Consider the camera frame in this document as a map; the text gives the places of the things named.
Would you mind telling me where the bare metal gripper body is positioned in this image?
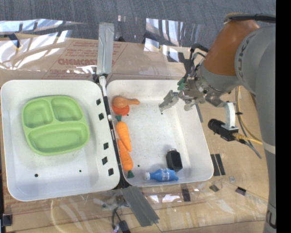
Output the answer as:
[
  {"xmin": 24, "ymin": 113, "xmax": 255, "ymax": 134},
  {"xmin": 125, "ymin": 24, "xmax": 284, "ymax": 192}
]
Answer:
[{"xmin": 178, "ymin": 78, "xmax": 228, "ymax": 108}]

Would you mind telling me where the white plastic tray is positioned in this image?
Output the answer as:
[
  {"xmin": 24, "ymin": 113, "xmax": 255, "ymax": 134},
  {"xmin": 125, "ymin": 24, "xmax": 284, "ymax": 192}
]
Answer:
[
  {"xmin": 0, "ymin": 79, "xmax": 121, "ymax": 202},
  {"xmin": 106, "ymin": 79, "xmax": 214, "ymax": 188}
]

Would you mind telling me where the orange toy fruit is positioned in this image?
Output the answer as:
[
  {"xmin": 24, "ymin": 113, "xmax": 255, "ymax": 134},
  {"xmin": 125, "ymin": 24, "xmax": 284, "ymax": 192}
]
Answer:
[{"xmin": 112, "ymin": 104, "xmax": 130, "ymax": 117}]

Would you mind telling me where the brown cardboard board, red print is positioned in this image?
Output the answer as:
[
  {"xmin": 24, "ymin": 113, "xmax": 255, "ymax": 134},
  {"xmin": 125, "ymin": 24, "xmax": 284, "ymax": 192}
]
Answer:
[{"xmin": 0, "ymin": 36, "xmax": 269, "ymax": 233}]

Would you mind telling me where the tan toy chicken drumstick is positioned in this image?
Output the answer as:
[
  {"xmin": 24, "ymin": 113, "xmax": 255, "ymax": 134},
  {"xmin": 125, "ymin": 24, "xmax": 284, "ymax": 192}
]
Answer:
[{"xmin": 112, "ymin": 96, "xmax": 141, "ymax": 109}]

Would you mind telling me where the orange toy carrot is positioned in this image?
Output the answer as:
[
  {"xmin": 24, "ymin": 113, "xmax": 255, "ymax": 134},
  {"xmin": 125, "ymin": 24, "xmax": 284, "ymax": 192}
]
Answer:
[
  {"xmin": 117, "ymin": 139, "xmax": 135, "ymax": 179},
  {"xmin": 115, "ymin": 115, "xmax": 132, "ymax": 153}
]

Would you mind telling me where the black bottle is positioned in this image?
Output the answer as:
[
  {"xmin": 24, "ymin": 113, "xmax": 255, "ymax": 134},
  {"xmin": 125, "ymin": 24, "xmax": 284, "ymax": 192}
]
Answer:
[{"xmin": 165, "ymin": 149, "xmax": 184, "ymax": 172}]

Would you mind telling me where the thin black and white rod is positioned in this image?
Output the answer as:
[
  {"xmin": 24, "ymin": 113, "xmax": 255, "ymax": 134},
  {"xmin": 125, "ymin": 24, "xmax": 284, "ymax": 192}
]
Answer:
[{"xmin": 98, "ymin": 75, "xmax": 124, "ymax": 179}]

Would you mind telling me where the blue plastic bottle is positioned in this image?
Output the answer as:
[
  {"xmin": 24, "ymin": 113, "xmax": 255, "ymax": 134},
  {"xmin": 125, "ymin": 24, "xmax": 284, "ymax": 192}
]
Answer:
[{"xmin": 144, "ymin": 168, "xmax": 179, "ymax": 183}]

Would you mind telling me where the green divided plate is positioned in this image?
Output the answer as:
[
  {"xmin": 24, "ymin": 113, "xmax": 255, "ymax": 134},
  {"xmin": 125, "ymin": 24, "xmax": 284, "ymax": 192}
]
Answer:
[{"xmin": 21, "ymin": 95, "xmax": 91, "ymax": 156}]

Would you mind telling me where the black cylinder on white bracket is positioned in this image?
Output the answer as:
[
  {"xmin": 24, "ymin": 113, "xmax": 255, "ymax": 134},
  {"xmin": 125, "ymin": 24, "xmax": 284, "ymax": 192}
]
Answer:
[{"xmin": 208, "ymin": 101, "xmax": 240, "ymax": 142}]

